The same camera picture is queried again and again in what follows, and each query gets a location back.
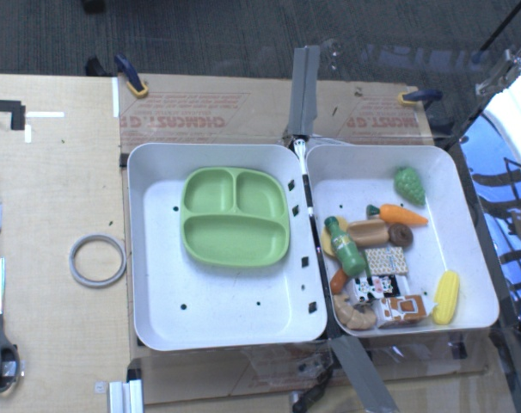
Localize hot dog in bun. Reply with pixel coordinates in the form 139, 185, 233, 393
346, 218, 391, 248

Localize orange sausage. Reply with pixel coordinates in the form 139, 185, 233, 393
329, 267, 350, 295

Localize green divided plate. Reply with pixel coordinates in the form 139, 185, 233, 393
179, 166, 291, 268

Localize green bottle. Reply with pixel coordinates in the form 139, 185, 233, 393
323, 215, 367, 278

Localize orange carrot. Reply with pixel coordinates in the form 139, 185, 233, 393
365, 203, 430, 227

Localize yellow corn cob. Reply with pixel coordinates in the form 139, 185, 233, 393
432, 269, 461, 326

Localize brown cardboard board red print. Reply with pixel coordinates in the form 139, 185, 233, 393
116, 72, 489, 406

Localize patterned orange and white carton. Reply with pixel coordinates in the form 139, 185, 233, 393
364, 245, 410, 277

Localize brown doughnut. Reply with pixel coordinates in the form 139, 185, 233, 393
388, 222, 414, 249

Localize yellow round biscuit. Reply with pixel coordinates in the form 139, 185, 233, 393
320, 216, 350, 259

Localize grey handled scissors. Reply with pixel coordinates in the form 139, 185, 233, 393
0, 256, 21, 394

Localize thin black and white rod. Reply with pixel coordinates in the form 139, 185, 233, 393
292, 134, 323, 253

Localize white plastic tray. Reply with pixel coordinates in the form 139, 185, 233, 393
305, 144, 500, 339
126, 142, 328, 353

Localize black and white cow carton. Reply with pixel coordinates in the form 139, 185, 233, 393
346, 274, 411, 305

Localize green grapes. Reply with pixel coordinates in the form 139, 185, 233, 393
393, 166, 426, 207

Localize grey tape roll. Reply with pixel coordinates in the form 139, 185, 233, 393
68, 233, 128, 289

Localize tan croissant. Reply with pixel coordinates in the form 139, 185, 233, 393
332, 292, 378, 331

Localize orange and white milk carton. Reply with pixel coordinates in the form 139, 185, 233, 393
371, 293, 437, 330

